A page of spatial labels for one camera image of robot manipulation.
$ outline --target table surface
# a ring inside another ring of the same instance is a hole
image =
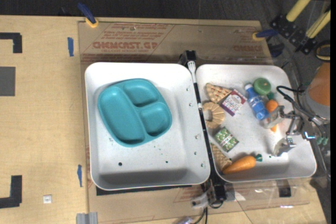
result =
[[[195,23],[180,19],[98,19]],[[11,176],[23,177],[22,203],[0,209],[0,222],[76,223],[77,213],[90,211],[87,178],[82,177],[80,187],[77,175],[78,165],[83,175],[87,172],[78,44],[78,22],[82,21],[82,17],[0,16],[0,32],[16,32],[23,37],[22,54],[13,53],[11,40],[0,40],[0,66],[16,68],[15,96],[0,97],[0,197],[9,196]],[[69,56],[68,37],[74,40],[73,57]],[[272,219],[270,223],[326,223],[315,189],[308,185],[307,190],[310,202],[306,205],[211,214],[208,221],[223,223],[225,218],[226,223],[265,223],[266,219]],[[52,195],[52,203],[44,204],[44,195]]]

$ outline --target teal divided plate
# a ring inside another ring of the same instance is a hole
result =
[[[172,125],[171,112],[157,88],[145,79],[130,79],[104,89],[98,109],[116,142],[135,147],[163,135]]]

